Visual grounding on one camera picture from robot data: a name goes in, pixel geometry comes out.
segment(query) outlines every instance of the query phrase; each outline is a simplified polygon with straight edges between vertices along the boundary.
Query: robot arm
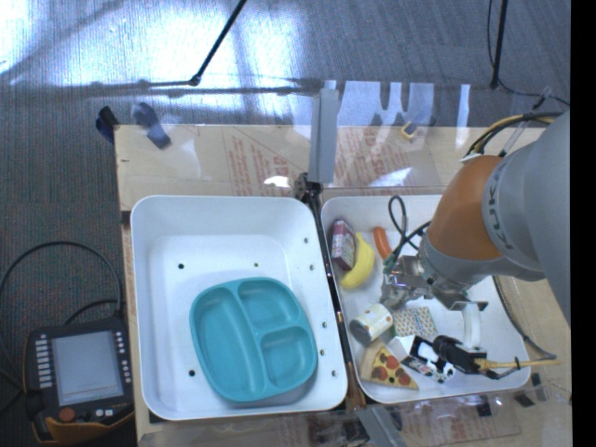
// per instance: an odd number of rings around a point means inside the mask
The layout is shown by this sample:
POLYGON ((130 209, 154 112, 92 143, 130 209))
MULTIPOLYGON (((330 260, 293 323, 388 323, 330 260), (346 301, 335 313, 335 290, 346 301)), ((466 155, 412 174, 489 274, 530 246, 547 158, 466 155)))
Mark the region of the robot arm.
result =
POLYGON ((424 294, 463 310, 466 291, 488 276, 546 278, 571 327, 569 121, 567 111, 507 157, 469 160, 441 197, 418 254, 400 257, 386 275, 384 303, 424 294))

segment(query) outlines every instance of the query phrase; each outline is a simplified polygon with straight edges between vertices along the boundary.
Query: gray carpet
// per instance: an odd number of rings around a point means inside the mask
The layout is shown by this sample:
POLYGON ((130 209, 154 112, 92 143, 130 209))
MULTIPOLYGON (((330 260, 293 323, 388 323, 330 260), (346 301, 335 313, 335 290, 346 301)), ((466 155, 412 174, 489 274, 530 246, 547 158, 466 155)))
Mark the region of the gray carpet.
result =
MULTIPOLYGON (((501 0, 249 0, 190 87, 237 2, 0 0, 0 272, 37 244, 66 240, 122 277, 114 147, 95 127, 105 105, 129 124, 131 106, 147 102, 164 123, 303 125, 311 96, 333 85, 340 124, 392 124, 405 114, 391 111, 395 98, 414 108, 411 89, 422 85, 439 126, 486 127, 528 111, 545 88, 542 111, 569 107, 571 0, 508 0, 498 88, 501 0)), ((0 292, 11 357, 20 363, 30 330, 113 296, 114 285, 76 247, 26 257, 0 292)), ((0 367, 9 369, 3 357, 0 367)), ((15 392, 0 377, 0 408, 15 392)), ((0 414, 0 445, 35 445, 23 396, 0 414)), ((134 425, 88 445, 135 445, 134 425)))

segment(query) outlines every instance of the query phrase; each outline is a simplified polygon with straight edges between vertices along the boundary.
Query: pizza slice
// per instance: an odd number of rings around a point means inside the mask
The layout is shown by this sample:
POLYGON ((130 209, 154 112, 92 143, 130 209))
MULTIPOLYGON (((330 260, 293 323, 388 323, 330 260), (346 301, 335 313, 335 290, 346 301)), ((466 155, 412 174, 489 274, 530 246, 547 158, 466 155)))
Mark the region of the pizza slice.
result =
POLYGON ((360 379, 384 386, 418 390, 418 384, 380 339, 365 349, 359 363, 359 376, 360 379))

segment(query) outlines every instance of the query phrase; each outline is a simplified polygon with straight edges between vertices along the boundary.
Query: yellow banana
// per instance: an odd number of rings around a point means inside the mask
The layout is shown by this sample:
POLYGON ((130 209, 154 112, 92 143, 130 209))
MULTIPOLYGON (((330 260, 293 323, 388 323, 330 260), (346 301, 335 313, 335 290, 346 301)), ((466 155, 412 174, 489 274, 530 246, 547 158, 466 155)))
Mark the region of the yellow banana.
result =
POLYGON ((361 232, 356 233, 356 262, 354 267, 341 279, 340 284, 347 290, 352 290, 364 283, 373 272, 374 250, 362 237, 361 232))

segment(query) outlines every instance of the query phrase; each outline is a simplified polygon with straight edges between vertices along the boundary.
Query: black rod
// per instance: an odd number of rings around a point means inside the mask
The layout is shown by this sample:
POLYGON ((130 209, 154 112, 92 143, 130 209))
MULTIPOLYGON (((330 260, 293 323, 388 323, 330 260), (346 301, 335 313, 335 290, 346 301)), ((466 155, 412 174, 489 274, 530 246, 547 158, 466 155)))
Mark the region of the black rod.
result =
POLYGON ((188 84, 190 86, 198 86, 198 84, 201 81, 201 78, 203 77, 203 73, 205 73, 205 70, 207 69, 207 66, 209 65, 211 59, 213 58, 213 56, 215 56, 215 52, 220 47, 220 44, 223 42, 225 36, 230 31, 230 28, 232 28, 232 25, 234 24, 236 17, 240 14, 240 11, 242 11, 242 8, 244 7, 244 4, 246 4, 246 2, 247 2, 247 0, 240 0, 238 2, 238 4, 236 5, 236 8, 234 9, 234 12, 232 13, 232 16, 229 18, 229 20, 225 24, 222 32, 217 37, 217 41, 213 45, 213 48, 209 52, 209 55, 207 55, 207 58, 203 62, 202 66, 200 67, 198 72, 192 78, 190 78, 190 80, 188 81, 188 84))
POLYGON ((499 86, 499 66, 501 65, 501 48, 503 46, 503 33, 505 32, 505 17, 507 16, 508 0, 501 0, 501 17, 499 18, 499 33, 496 39, 496 53, 494 55, 493 79, 491 88, 499 86))

